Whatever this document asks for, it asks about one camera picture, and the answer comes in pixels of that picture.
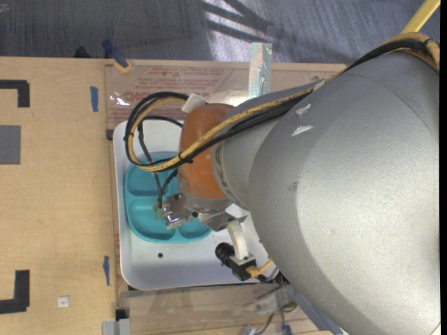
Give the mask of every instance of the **yellow pole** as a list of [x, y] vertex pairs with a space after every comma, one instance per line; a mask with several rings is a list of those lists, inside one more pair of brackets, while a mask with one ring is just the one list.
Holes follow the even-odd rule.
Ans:
[[419, 10], [416, 11], [416, 14], [414, 14], [408, 24], [406, 24], [401, 34], [405, 32], [418, 32], [430, 16], [433, 15], [439, 5], [441, 5], [441, 0], [425, 0]]

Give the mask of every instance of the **black tape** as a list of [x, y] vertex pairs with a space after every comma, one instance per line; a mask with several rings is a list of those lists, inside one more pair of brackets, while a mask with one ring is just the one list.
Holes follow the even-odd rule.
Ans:
[[29, 107], [29, 83], [26, 80], [0, 80], [0, 89], [17, 89], [17, 106]]
[[0, 300], [0, 314], [20, 313], [29, 306], [29, 270], [15, 271], [14, 297]]

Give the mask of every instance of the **white square marker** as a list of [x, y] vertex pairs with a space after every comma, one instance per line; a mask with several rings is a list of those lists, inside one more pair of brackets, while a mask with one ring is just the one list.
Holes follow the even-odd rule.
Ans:
[[70, 297], [64, 295], [63, 297], [57, 297], [58, 308], [68, 308], [70, 306]]

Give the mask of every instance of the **green object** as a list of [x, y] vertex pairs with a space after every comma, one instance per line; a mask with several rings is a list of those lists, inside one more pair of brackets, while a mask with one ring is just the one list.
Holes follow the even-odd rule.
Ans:
[[[172, 154], [152, 156], [154, 161], [170, 158]], [[171, 172], [159, 172], [163, 185]], [[178, 193], [177, 177], [166, 188], [163, 199]], [[151, 172], [131, 165], [124, 179], [126, 218], [132, 232], [141, 239], [159, 243], [186, 243], [198, 241], [211, 233], [197, 218], [174, 230], [167, 230], [163, 212], [157, 205], [157, 187]]]

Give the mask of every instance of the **wooden table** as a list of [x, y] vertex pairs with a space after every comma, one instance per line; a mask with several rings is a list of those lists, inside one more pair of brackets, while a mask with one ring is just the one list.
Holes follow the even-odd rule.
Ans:
[[[102, 321], [115, 318], [106, 64], [110, 60], [0, 57], [0, 79], [26, 80], [31, 103], [18, 108], [17, 91], [0, 89], [0, 125], [21, 126], [20, 164], [0, 165], [0, 299], [13, 298], [16, 270], [30, 271], [30, 306], [0, 314], [2, 334], [99, 335]], [[248, 70], [248, 64], [238, 66]], [[273, 65], [282, 67], [298, 75], [307, 68], [312, 78], [342, 65]], [[98, 112], [92, 86], [98, 89]], [[70, 297], [69, 307], [58, 307], [61, 296]]]

